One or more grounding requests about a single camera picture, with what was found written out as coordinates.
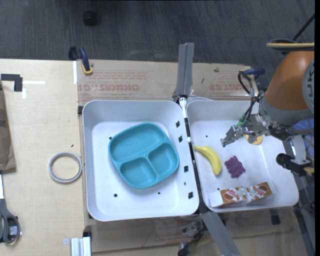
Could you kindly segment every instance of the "brown paper bag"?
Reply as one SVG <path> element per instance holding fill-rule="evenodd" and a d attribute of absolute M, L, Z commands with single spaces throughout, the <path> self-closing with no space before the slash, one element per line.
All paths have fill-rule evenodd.
<path fill-rule="evenodd" d="M 5 94 L 3 85 L 0 81 L 0 170 L 9 170 L 15 167 L 16 160 L 10 137 Z"/>

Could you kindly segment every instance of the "orange cylinder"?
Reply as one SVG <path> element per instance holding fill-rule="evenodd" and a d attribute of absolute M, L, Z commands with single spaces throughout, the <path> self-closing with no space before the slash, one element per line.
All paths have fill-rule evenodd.
<path fill-rule="evenodd" d="M 309 109 L 303 96 L 302 80 L 314 58 L 314 51 L 289 52 L 276 69 L 265 92 L 266 102 L 281 110 Z"/>

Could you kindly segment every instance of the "scissors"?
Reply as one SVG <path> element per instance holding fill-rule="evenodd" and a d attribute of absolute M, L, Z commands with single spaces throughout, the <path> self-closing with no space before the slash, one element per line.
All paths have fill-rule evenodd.
<path fill-rule="evenodd" d="M 12 215 L 6 205 L 4 186 L 0 173 L 0 241 L 1 238 L 6 244 L 11 244 L 20 235 L 20 224 L 16 216 Z"/>

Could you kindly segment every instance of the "yellow round object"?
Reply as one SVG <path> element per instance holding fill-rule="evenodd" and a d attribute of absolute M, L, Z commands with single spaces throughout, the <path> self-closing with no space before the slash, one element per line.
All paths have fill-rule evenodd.
<path fill-rule="evenodd" d="M 245 134 L 244 137 L 245 137 L 245 139 L 248 141 L 249 135 Z M 263 135 L 258 136 L 258 137 L 256 137 L 256 141 L 253 142 L 253 143 L 251 143 L 251 144 L 253 144 L 253 145 L 259 145 L 259 144 L 261 144 L 262 140 L 263 140 Z"/>

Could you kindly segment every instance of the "purple plush grape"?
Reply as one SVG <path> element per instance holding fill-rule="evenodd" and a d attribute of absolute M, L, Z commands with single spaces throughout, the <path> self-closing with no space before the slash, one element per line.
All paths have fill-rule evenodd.
<path fill-rule="evenodd" d="M 225 161 L 224 165 L 227 168 L 228 172 L 231 174 L 231 178 L 238 178 L 246 171 L 242 166 L 242 163 L 237 159 L 235 155 L 228 161 Z"/>

